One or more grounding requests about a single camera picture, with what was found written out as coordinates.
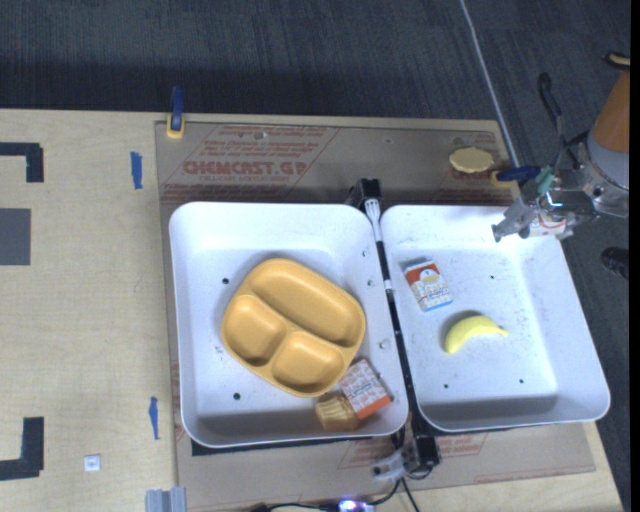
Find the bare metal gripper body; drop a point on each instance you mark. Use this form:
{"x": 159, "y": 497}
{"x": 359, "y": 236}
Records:
{"x": 580, "y": 197}

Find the yellow round biscuit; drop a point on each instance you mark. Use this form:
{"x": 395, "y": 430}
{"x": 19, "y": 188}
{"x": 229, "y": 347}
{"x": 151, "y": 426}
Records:
{"x": 470, "y": 160}

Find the white and red carton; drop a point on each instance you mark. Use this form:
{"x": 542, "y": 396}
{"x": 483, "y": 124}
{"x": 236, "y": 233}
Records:
{"x": 429, "y": 285}

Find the white plastic tray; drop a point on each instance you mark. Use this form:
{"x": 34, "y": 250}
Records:
{"x": 545, "y": 350}
{"x": 200, "y": 320}

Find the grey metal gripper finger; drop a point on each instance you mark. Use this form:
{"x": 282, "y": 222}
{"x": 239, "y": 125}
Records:
{"x": 511, "y": 220}

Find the yellow-brown toy bread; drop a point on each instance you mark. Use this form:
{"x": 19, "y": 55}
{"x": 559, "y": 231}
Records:
{"x": 336, "y": 413}

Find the orange and white patterned carton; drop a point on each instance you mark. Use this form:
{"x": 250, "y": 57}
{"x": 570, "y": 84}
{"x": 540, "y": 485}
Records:
{"x": 365, "y": 387}

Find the brown cardboard board red print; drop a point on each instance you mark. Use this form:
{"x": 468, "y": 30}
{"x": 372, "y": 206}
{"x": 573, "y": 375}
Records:
{"x": 280, "y": 165}

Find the thin black and white rod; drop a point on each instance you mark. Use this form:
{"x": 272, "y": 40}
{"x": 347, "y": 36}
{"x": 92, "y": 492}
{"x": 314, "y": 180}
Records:
{"x": 387, "y": 280}

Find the orange divided plate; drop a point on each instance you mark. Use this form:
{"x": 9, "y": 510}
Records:
{"x": 295, "y": 325}

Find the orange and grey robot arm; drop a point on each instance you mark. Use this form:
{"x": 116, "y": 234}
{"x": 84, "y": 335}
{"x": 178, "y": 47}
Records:
{"x": 614, "y": 125}

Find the yellow banana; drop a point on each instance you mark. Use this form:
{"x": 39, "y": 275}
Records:
{"x": 467, "y": 332}

